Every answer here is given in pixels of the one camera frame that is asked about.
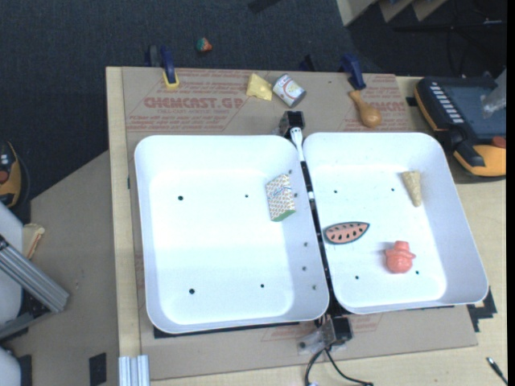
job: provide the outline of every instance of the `yellow and black device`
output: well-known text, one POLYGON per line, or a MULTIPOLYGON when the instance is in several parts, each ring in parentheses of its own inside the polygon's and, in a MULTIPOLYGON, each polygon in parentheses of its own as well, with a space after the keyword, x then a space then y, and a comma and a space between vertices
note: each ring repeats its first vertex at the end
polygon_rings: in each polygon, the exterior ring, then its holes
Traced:
POLYGON ((481 179, 506 176, 506 107, 488 116, 481 100, 496 86, 487 76, 428 76, 414 90, 418 107, 445 152, 481 179))
POLYGON ((22 193, 22 167, 13 146, 0 139, 0 202, 13 207, 22 193))

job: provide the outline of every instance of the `white tray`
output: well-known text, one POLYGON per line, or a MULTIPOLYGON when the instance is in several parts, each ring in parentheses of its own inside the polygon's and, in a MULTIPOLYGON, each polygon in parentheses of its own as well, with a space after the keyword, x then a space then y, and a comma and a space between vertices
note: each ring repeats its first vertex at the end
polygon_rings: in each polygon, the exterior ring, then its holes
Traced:
POLYGON ((277 136, 151 136, 135 151, 146 308, 184 333, 314 320, 328 287, 295 147, 277 136), (296 213, 270 220, 289 174, 296 213))
MULTIPOLYGON (((421 133, 316 133, 304 142, 321 228, 370 224, 324 241, 337 301, 375 313, 480 301, 488 291, 447 160, 421 133), (401 180, 422 174, 415 207, 401 180), (411 271, 384 250, 410 242, 411 271)), ((328 281, 293 144, 278 136, 150 136, 135 151, 146 308, 169 333, 315 320, 328 281), (272 222, 265 185, 288 174, 296 213, 272 222)))
POLYGON ((481 301, 488 292, 476 244, 440 144, 423 133, 315 133, 303 145, 322 230, 370 224, 348 244, 324 240, 332 287, 348 311, 365 314, 481 301), (401 173, 421 174, 415 207, 401 173), (407 273, 385 267, 385 249, 405 240, 407 273))

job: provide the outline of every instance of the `black cable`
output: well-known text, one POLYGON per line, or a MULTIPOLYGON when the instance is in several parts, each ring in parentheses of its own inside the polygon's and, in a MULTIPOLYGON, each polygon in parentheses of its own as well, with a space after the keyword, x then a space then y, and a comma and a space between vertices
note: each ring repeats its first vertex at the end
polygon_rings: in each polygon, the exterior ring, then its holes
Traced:
POLYGON ((332 366, 336 369, 336 371, 338 372, 338 374, 340 374, 340 376, 342 376, 344 379, 346 380, 349 380, 351 382, 354 382, 354 383, 358 383, 358 384, 361 384, 363 386, 373 386, 373 383, 371 382, 365 382, 363 380, 358 380, 358 379, 353 379, 352 377, 348 377, 346 376, 341 370, 340 368, 338 368, 338 366, 336 366, 336 363, 335 361, 333 360, 331 354, 329 353, 329 347, 328 348, 325 348, 325 349, 322 349, 321 351, 317 351, 312 357, 311 359, 309 360, 309 362, 307 363, 307 366, 306 366, 306 371, 304 373, 304 385, 305 386, 310 386, 311 382, 309 381, 309 372, 311 370, 311 368, 313 367, 313 364, 316 362, 316 360, 320 357, 320 355, 325 351, 326 355, 328 356, 329 358, 329 361, 332 363, 332 366))
POLYGON ((478 39, 474 39, 472 35, 470 35, 466 29, 470 28, 471 30, 476 29, 477 27, 488 27, 488 30, 490 29, 489 26, 493 25, 503 25, 505 22, 499 21, 491 21, 488 18, 488 15, 481 10, 477 9, 465 9, 465 10, 459 10, 458 3, 456 0, 452 0, 453 4, 453 19, 451 20, 451 23, 447 27, 447 61, 449 63, 449 68, 451 69, 451 72, 453 75, 457 77, 462 77, 464 74, 464 66, 465 61, 469 57, 471 49, 474 47, 477 51, 479 51, 485 59, 488 60, 490 66, 493 66, 495 68, 498 68, 501 66, 502 61, 499 59, 499 55, 492 51, 489 47, 486 47, 484 44, 482 44, 481 41, 478 39), (466 24, 464 22, 460 22, 460 19, 462 19, 468 14, 473 14, 475 16, 479 16, 482 20, 482 23, 472 23, 472 24, 466 24), (451 53, 451 37, 456 34, 459 37, 461 37, 466 43, 467 46, 463 50, 463 53, 461 55, 461 59, 458 62, 459 65, 456 67, 455 61, 453 59, 453 55, 451 53))
POLYGON ((306 366, 306 371, 304 372, 304 386, 309 386, 311 382, 309 381, 309 371, 311 370, 311 366, 313 366, 313 363, 319 358, 320 355, 322 355, 323 349, 321 351, 317 351, 311 359, 309 359, 309 362, 306 366))
POLYGON ((332 366, 336 369, 336 371, 338 373, 340 373, 340 375, 342 377, 344 377, 345 379, 347 380, 350 380, 351 382, 354 382, 354 383, 359 383, 359 384, 362 384, 363 386, 373 386, 373 383, 372 382, 365 382, 363 380, 358 380, 358 379, 353 379, 352 377, 348 377, 346 376, 339 368, 338 366, 336 366, 336 363, 335 361, 332 359, 332 356, 331 354, 329 353, 329 349, 324 349, 325 350, 325 354, 328 356, 329 360, 331 361, 332 363, 332 366))

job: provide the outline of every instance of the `dark carpet floor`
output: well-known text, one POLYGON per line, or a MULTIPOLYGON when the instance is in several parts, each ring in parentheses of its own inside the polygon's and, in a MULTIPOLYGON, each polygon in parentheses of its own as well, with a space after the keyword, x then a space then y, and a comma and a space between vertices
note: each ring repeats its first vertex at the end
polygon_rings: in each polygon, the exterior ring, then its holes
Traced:
POLYGON ((363 72, 478 76, 506 65, 507 28, 396 31, 507 16, 507 0, 450 0, 419 22, 410 7, 386 23, 377 4, 344 27, 336 0, 0 0, 0 138, 31 176, 30 197, 108 148, 105 67, 142 66, 150 44, 175 66, 297 70, 310 55, 336 71, 355 54, 363 72), (214 49, 199 55, 207 37, 214 49))

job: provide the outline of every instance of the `toy watermelon slice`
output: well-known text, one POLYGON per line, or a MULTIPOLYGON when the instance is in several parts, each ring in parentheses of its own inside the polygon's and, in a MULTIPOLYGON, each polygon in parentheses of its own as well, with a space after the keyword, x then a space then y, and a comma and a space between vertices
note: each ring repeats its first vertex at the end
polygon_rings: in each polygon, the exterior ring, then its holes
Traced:
POLYGON ((325 229, 326 238, 334 244, 346 244, 362 237, 370 224, 364 222, 345 222, 333 224, 325 229))

